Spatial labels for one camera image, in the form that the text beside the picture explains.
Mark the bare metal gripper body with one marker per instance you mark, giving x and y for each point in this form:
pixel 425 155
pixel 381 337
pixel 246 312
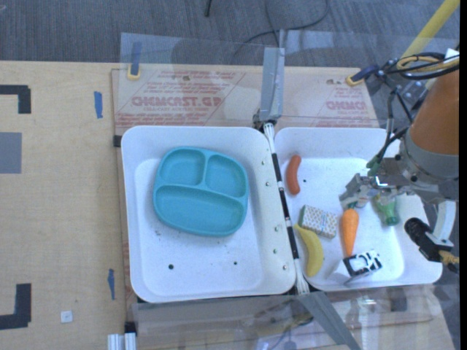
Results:
pixel 392 173

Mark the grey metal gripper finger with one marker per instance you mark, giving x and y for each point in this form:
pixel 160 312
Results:
pixel 392 192
pixel 352 188

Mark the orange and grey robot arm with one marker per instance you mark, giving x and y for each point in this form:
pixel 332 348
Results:
pixel 436 122

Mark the green bottle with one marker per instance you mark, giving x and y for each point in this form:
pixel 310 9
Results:
pixel 387 210

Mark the white plastic tray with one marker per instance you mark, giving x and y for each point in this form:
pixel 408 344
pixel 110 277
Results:
pixel 328 181
pixel 204 261

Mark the orange carrot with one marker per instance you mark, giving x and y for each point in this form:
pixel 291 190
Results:
pixel 349 228

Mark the white patterned carton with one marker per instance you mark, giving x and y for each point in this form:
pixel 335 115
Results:
pixel 319 222

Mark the orange sausage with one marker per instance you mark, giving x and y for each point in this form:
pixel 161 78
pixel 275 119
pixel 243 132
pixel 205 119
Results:
pixel 293 175

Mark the thin black and white rod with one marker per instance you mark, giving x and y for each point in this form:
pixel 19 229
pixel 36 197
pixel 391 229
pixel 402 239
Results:
pixel 280 184

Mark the yellow banana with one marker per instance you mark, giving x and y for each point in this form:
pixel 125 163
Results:
pixel 313 253

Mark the black and white carton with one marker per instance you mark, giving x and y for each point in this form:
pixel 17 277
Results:
pixel 363 264

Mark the blue divided plate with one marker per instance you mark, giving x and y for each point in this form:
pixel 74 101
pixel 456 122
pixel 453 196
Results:
pixel 198 199

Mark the small white square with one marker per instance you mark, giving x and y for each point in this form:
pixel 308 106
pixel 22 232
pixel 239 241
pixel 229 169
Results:
pixel 66 316

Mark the black cylinder on white bracket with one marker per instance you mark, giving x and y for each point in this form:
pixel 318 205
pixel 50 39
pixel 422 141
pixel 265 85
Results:
pixel 419 233

